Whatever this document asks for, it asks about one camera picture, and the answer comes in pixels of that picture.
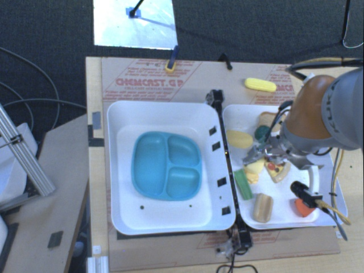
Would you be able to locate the blue divided plate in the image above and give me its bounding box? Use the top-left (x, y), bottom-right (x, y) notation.
top-left (131, 131), bottom-right (204, 202)

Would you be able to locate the thin black rod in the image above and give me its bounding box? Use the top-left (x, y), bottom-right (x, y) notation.
top-left (213, 101), bottom-right (243, 233)

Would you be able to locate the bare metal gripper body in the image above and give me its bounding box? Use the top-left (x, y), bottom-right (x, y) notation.
top-left (262, 136), bottom-right (324, 171)

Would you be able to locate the tan bread slice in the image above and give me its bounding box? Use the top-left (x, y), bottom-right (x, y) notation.
top-left (259, 111), bottom-right (286, 128)

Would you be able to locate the white plastic tray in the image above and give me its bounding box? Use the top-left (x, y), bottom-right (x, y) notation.
top-left (106, 100), bottom-right (237, 236)
top-left (222, 104), bottom-right (349, 230)

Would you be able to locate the green cucumber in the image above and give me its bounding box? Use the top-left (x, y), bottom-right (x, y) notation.
top-left (233, 168), bottom-right (254, 201)

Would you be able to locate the orange carrot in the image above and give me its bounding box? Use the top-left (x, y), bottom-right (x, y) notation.
top-left (293, 198), bottom-right (317, 218)

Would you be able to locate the yellow potato chip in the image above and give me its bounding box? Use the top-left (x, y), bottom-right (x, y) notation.
top-left (226, 129), bottom-right (254, 150)

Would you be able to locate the black block with thin wires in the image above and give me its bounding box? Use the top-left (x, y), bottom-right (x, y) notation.
top-left (230, 228), bottom-right (254, 253)
top-left (205, 89), bottom-right (226, 106)

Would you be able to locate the green broccoli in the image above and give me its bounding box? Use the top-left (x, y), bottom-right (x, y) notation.
top-left (254, 125), bottom-right (271, 142)

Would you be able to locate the brown cardboard board red print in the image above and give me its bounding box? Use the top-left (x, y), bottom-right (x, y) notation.
top-left (101, 57), bottom-right (342, 272)

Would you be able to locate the tan hot dog bun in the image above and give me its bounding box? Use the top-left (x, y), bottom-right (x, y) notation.
top-left (252, 192), bottom-right (275, 224)

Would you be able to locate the yellow corn cob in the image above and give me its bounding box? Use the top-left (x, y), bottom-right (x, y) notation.
top-left (244, 77), bottom-right (278, 93)

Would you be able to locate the black cylinder on white bracket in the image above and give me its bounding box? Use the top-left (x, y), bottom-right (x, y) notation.
top-left (289, 165), bottom-right (325, 209)

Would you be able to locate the pizza slice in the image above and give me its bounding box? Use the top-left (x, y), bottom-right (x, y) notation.
top-left (264, 158), bottom-right (292, 184)

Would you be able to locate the yellow banana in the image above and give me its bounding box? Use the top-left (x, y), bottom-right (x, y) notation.
top-left (243, 158), bottom-right (266, 185)

